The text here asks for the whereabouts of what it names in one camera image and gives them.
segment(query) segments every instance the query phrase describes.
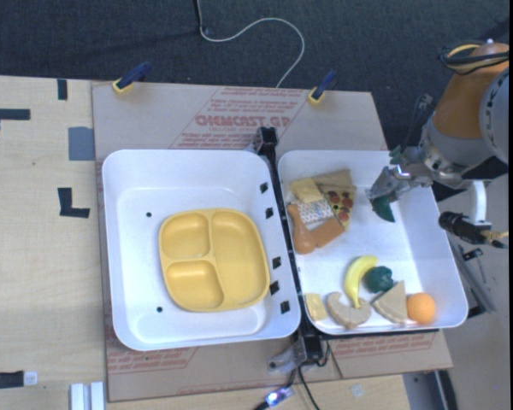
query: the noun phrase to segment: yellow plate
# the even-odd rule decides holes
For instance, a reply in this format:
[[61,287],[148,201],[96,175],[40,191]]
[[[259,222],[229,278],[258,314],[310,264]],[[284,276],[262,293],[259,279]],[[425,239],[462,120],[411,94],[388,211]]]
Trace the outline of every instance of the yellow plate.
[[167,218],[159,233],[165,285],[180,307],[199,312],[244,308],[264,298],[268,261],[254,222],[232,209]]

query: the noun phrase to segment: black clip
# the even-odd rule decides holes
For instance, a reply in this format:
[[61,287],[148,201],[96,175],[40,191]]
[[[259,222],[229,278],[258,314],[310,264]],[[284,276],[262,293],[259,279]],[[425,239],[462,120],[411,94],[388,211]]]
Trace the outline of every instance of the black clip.
[[308,100],[312,105],[317,105],[321,100],[323,100],[323,95],[325,94],[325,90],[332,90],[336,85],[336,72],[331,70],[328,72],[327,76],[323,78],[321,83],[316,86],[310,93],[308,94]]
[[121,78],[113,82],[112,88],[114,88],[114,91],[118,94],[123,94],[133,88],[133,82],[143,81],[151,69],[152,65],[149,62],[138,64],[138,66],[132,68]]

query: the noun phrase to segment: cardboard box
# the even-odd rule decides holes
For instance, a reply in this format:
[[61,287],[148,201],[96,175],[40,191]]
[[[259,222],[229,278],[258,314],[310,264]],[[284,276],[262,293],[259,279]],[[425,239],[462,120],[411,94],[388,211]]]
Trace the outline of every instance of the cardboard box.
[[[386,149],[369,93],[327,93],[317,107],[307,90],[135,84],[117,95],[110,83],[92,87],[99,230],[103,267],[108,396],[124,401],[282,385],[268,359],[290,338],[196,348],[134,351],[114,333],[101,169],[119,149],[247,149],[260,126],[273,126],[278,158],[295,149]],[[362,378],[451,366],[442,331],[350,337],[329,341],[330,361],[312,366],[307,381]]]

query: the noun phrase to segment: gray carpet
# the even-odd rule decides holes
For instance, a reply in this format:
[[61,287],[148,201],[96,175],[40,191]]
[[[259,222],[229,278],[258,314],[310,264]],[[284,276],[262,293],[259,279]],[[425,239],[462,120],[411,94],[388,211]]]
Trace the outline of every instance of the gray carpet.
[[[509,43],[510,0],[200,0],[209,35],[262,17],[289,21],[305,53],[281,86],[311,88],[330,69],[337,90],[370,91],[390,148],[416,99],[438,99],[451,72],[439,50],[465,39]],[[0,74],[117,79],[140,62],[147,80],[275,86],[296,60],[289,26],[262,23],[234,41],[198,34],[192,0],[0,0]]]

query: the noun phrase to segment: metal bracket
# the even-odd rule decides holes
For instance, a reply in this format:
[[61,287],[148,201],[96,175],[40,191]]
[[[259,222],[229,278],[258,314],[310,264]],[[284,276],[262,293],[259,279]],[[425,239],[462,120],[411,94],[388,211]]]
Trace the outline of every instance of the metal bracket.
[[299,338],[281,354],[268,358],[268,372],[287,374],[308,359],[303,338]]
[[496,306],[494,305],[492,298],[488,295],[488,292],[475,274],[475,271],[467,264],[468,260],[478,258],[480,255],[482,255],[481,250],[476,249],[474,251],[468,252],[467,254],[464,254],[462,246],[456,244],[450,238],[449,242],[451,244],[452,254],[454,256],[458,271],[468,281],[469,287],[471,288],[471,291],[475,296],[475,300],[479,305],[479,309],[488,313],[496,311]]
[[104,410],[103,382],[70,384],[69,410]]

